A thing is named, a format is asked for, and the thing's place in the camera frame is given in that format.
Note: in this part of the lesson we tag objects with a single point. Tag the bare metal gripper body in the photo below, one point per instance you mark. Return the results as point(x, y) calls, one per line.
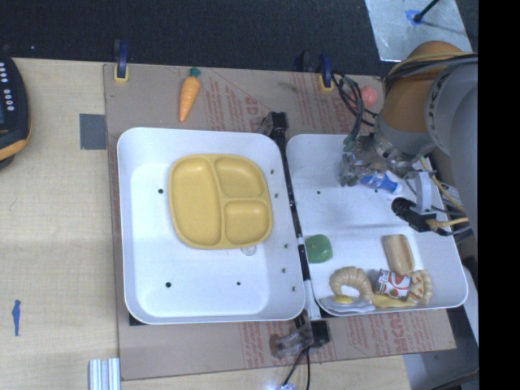
point(380, 154)

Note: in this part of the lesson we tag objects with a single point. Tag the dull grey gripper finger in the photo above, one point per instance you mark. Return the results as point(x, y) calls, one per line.
point(348, 173)
point(371, 171)

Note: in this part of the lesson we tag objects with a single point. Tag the blue and white bottle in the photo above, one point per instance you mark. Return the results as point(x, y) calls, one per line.
point(384, 183)

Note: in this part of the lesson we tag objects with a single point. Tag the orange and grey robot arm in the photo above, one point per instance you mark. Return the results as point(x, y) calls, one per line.
point(410, 96)

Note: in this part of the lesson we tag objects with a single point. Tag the white plastic tray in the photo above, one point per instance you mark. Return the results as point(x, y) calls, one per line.
point(203, 287)
point(353, 217)

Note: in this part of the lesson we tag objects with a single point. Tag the pink peach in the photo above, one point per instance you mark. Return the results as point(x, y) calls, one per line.
point(370, 96)

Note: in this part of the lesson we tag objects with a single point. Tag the thin black and white rod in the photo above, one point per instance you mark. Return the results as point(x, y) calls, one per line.
point(293, 205)

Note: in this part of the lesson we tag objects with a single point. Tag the green rounded block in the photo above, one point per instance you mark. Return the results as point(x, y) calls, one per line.
point(319, 249)

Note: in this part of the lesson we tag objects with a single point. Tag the beige bread roll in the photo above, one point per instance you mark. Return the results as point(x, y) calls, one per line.
point(399, 252)

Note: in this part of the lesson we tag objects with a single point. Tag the beige croissant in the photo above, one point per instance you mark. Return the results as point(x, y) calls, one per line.
point(349, 276)

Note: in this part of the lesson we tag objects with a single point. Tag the red and white can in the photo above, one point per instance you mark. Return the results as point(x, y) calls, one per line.
point(392, 284)

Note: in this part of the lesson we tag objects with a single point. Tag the beige pretzel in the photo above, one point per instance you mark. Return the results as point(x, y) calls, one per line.
point(422, 284)

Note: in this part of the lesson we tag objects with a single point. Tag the small clear round lid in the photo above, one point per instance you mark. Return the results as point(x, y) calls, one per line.
point(248, 251)

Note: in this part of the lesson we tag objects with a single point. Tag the white and yellow fried egg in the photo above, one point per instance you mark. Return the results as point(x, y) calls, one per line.
point(345, 302)

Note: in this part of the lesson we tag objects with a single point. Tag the yellow banana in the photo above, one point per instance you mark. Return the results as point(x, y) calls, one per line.
point(390, 302)

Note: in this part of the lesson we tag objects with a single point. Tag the yellow divided plate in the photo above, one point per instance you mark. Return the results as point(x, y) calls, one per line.
point(195, 201)

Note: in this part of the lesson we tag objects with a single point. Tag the orange carrot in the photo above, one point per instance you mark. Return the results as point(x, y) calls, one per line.
point(189, 96)

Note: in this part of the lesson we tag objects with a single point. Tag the brown cardboard board red print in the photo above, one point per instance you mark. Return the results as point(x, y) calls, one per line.
point(162, 347)

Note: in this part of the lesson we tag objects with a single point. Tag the black cylinder on white bracket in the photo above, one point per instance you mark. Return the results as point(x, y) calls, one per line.
point(410, 213)

